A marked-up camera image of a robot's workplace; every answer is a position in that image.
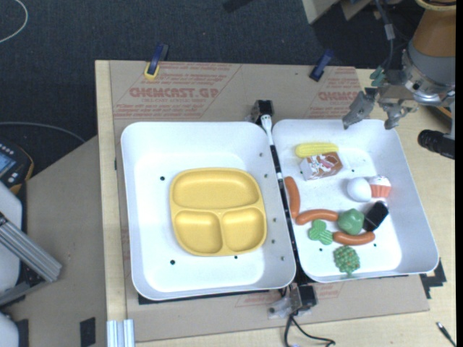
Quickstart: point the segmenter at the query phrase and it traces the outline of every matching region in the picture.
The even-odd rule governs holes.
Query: yellow corn cob
[[[296,155],[299,158],[306,158],[311,155],[337,152],[338,150],[338,146],[332,142],[305,142],[296,146]]]

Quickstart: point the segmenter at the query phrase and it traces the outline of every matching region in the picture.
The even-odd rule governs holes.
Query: toy egg
[[[347,183],[347,194],[357,202],[368,202],[372,197],[370,184],[362,177],[354,177]]]
[[[391,182],[382,175],[376,175],[368,179],[371,188],[371,196],[374,198],[386,198],[391,191]]]

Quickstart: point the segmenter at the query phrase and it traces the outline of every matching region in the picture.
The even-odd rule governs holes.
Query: yellow plate
[[[177,241],[200,256],[251,252],[266,239],[256,180],[237,168],[196,168],[175,176],[169,192]]]

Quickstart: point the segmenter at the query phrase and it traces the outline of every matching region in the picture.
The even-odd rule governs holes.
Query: cupcake
[[[371,196],[373,198],[386,198],[391,191],[391,182],[382,175],[376,175],[368,179],[371,188]]]

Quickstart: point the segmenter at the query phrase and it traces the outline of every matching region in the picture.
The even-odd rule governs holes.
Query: wooden table
[[[370,85],[370,73],[369,70],[357,70],[362,87]],[[109,61],[97,61],[95,75],[107,317],[108,320],[121,321],[127,319],[127,307],[117,178],[114,170],[115,144]],[[380,108],[375,108],[371,116],[385,119]],[[429,312],[306,325],[309,334],[334,339],[337,346],[450,346],[436,326],[437,322],[441,322],[456,340],[455,163],[418,145],[417,136],[423,129],[448,131],[447,125],[427,109],[421,109],[402,119],[396,130],[438,246],[446,283],[442,287],[431,289]],[[282,328],[268,328],[137,343],[137,346],[282,346],[282,335]],[[301,346],[315,345],[314,341],[308,340],[295,327],[290,330],[289,339],[290,343]]]

